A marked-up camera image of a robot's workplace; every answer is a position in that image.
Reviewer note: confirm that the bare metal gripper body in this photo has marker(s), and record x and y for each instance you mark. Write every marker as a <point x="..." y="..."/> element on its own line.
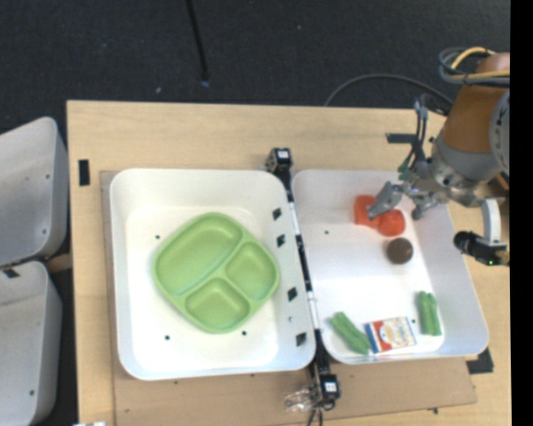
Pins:
<point x="453" y="186"/>

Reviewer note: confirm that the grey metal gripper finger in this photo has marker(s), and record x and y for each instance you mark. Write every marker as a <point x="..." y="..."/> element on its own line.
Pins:
<point x="384" y="200"/>
<point x="419" y="209"/>

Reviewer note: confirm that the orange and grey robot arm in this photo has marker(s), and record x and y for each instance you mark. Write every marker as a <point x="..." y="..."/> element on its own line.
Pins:
<point x="471" y="118"/>

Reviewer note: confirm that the orange toy food piece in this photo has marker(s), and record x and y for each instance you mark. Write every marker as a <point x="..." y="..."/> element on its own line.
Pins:
<point x="391" y="224"/>

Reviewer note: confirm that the brown round toy food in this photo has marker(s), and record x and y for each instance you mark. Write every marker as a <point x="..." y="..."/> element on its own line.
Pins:
<point x="400" y="251"/>

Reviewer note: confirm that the white plastic tray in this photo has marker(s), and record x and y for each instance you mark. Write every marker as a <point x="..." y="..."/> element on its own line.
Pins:
<point x="360" y="278"/>
<point x="142" y="357"/>

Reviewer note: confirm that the thin black and white rod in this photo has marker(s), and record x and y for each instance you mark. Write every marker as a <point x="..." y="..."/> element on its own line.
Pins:
<point x="303" y="255"/>

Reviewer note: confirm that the green toy beans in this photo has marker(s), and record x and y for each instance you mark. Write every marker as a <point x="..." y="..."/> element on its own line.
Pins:
<point x="429" y="315"/>
<point x="350" y="333"/>

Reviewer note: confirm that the red and white carton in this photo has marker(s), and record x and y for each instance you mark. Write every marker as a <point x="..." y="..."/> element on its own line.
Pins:
<point x="391" y="335"/>

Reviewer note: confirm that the green divided plate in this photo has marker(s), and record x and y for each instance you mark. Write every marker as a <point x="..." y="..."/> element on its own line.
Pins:
<point x="204" y="255"/>

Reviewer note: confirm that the black cylinder on white bracket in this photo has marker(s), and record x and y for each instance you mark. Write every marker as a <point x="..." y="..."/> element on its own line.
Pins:
<point x="490" y="224"/>

